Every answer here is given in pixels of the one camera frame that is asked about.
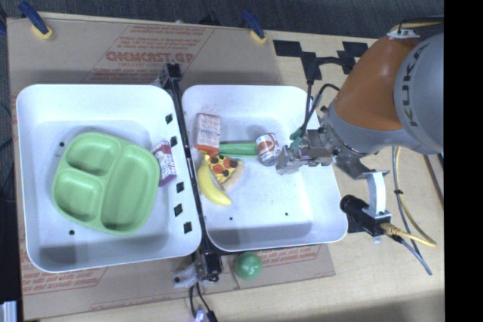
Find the cardboard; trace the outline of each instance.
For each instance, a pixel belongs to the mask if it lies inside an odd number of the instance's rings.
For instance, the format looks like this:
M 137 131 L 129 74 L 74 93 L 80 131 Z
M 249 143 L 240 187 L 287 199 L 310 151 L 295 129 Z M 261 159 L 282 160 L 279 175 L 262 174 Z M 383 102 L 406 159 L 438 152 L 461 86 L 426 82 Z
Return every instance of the cardboard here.
M 26 86 L 38 83 L 151 84 L 166 63 L 180 64 L 182 90 L 203 83 L 281 84 L 283 79 L 272 44 L 256 42 L 247 29 L 41 15 L 52 28 L 48 40 L 33 34 L 26 19 L 8 21 L 25 319 L 187 297 L 188 289 L 174 289 L 171 275 L 190 264 L 188 256 L 62 274 L 41 271 L 30 262 L 23 227 L 16 97 Z M 263 271 L 258 278 L 239 279 L 232 270 L 235 256 L 224 256 L 220 280 L 206 286 L 206 293 L 335 275 L 326 245 L 258 253 L 263 260 Z

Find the yellow banana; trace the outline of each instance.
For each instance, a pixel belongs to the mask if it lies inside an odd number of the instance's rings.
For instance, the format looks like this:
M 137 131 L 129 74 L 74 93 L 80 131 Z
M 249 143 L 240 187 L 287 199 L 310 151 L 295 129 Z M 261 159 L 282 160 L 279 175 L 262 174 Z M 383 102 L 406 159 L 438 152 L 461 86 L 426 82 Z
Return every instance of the yellow banana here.
M 230 205 L 232 201 L 222 191 L 218 189 L 211 178 L 210 167 L 207 162 L 203 161 L 196 173 L 198 175 L 199 188 L 202 194 L 212 203 L 219 205 Z

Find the green ball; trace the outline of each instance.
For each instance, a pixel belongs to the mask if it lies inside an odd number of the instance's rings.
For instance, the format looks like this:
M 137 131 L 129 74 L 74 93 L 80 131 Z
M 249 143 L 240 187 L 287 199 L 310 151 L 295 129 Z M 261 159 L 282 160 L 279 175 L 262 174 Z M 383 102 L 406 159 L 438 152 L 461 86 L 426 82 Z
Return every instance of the green ball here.
M 235 259 L 235 274 L 246 281 L 260 275 L 262 267 L 262 259 L 252 251 L 246 251 Z

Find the green object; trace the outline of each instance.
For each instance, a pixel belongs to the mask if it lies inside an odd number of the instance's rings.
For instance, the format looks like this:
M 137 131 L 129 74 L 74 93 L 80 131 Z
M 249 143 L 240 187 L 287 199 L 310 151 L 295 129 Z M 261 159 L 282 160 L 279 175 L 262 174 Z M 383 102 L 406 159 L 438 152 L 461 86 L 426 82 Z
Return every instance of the green object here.
M 160 173 L 147 149 L 116 136 L 83 133 L 63 153 L 51 197 L 57 210 L 74 222 L 129 234 L 147 221 Z
M 235 259 L 235 274 L 246 281 L 260 275 L 262 267 L 262 259 L 252 251 L 246 251 Z
M 222 143 L 218 152 L 234 158 L 258 156 L 256 143 Z

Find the can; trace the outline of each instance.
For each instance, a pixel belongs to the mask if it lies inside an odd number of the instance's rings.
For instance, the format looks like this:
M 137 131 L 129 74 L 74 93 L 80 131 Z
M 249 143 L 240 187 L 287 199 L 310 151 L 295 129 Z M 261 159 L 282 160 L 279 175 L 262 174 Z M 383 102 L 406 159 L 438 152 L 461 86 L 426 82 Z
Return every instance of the can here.
M 281 153 L 275 133 L 265 133 L 257 138 L 257 154 L 260 162 L 266 167 L 277 164 L 278 157 Z

